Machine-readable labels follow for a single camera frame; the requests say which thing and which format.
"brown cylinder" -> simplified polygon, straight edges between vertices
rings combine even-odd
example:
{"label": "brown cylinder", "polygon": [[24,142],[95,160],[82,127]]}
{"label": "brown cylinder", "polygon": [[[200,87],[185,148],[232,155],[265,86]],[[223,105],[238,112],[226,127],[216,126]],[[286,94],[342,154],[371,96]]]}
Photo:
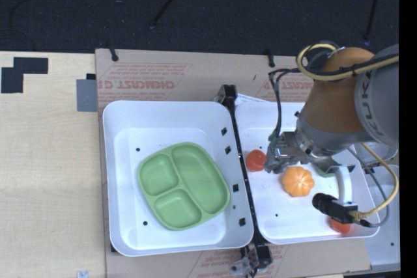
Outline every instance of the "brown cylinder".
{"label": "brown cylinder", "polygon": [[[336,71],[370,60],[373,53],[362,48],[336,51],[321,68],[322,72]],[[314,128],[331,133],[364,131],[354,106],[356,77],[337,82],[315,80],[303,109],[304,118]]]}

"green object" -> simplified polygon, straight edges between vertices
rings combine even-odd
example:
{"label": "green object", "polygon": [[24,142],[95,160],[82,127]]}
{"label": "green object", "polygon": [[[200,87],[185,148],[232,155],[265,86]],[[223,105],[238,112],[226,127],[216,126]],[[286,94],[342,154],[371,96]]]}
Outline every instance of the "green object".
{"label": "green object", "polygon": [[194,143],[172,145],[149,156],[140,164],[137,179],[155,216],[172,230],[200,225],[230,201],[222,172]]}

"yellow cable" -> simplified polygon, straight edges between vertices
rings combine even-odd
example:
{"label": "yellow cable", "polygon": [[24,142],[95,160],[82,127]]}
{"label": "yellow cable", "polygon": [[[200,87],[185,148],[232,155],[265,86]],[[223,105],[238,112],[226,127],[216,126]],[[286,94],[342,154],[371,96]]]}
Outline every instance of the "yellow cable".
{"label": "yellow cable", "polygon": [[388,166],[388,164],[382,160],[374,151],[372,151],[372,149],[367,146],[365,143],[361,143],[361,145],[375,158],[378,160],[379,163],[381,163],[392,175],[392,177],[394,178],[394,189],[391,192],[391,195],[381,204],[379,204],[377,207],[375,207],[373,210],[368,211],[368,212],[360,212],[360,211],[353,211],[351,213],[351,215],[353,215],[353,217],[355,218],[355,220],[361,220],[365,217],[369,217],[370,215],[373,215],[375,213],[377,213],[378,211],[381,211],[385,206],[387,206],[390,202],[392,202],[392,200],[394,199],[394,197],[397,195],[398,189],[399,189],[399,180],[397,175],[395,174],[395,172],[390,168],[390,166]]}
{"label": "yellow cable", "polygon": [[368,66],[364,66],[363,68],[358,68],[355,71],[348,71],[345,73],[340,73],[340,74],[334,74],[332,76],[321,76],[319,74],[314,74],[311,73],[310,71],[308,71],[303,65],[302,65],[302,59],[304,58],[304,54],[307,52],[307,50],[312,50],[312,49],[317,49],[317,48],[328,48],[330,50],[335,51],[336,47],[331,45],[331,44],[314,44],[312,46],[308,46],[306,48],[304,48],[296,57],[296,63],[297,63],[297,67],[298,69],[304,73],[306,76],[312,78],[313,80],[320,80],[320,81],[333,81],[333,80],[340,80],[340,79],[345,79],[346,77],[351,77],[355,74],[361,74],[364,72],[367,72],[369,70],[373,70],[376,68],[380,68],[383,66],[387,66],[390,64],[394,64],[397,63],[399,61],[399,56],[395,56],[389,59],[386,59],[384,61],[380,61],[378,63],[375,64],[371,64]]}

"green plate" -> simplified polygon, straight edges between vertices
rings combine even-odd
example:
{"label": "green plate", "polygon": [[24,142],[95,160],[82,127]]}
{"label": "green plate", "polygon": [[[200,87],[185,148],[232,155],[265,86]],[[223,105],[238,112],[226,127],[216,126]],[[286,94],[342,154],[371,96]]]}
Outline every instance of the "green plate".
{"label": "green plate", "polygon": [[222,172],[194,143],[172,145],[149,156],[141,162],[137,179],[159,222],[172,230],[204,223],[230,200]]}

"wooden surface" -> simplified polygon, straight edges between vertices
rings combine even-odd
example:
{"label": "wooden surface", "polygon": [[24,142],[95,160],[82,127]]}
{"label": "wooden surface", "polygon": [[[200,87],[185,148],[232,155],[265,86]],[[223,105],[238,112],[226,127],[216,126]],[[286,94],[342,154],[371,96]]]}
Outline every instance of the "wooden surface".
{"label": "wooden surface", "polygon": [[0,94],[0,276],[105,277],[97,113],[77,112],[76,80],[93,54],[48,57],[48,75],[25,74],[23,94]]}

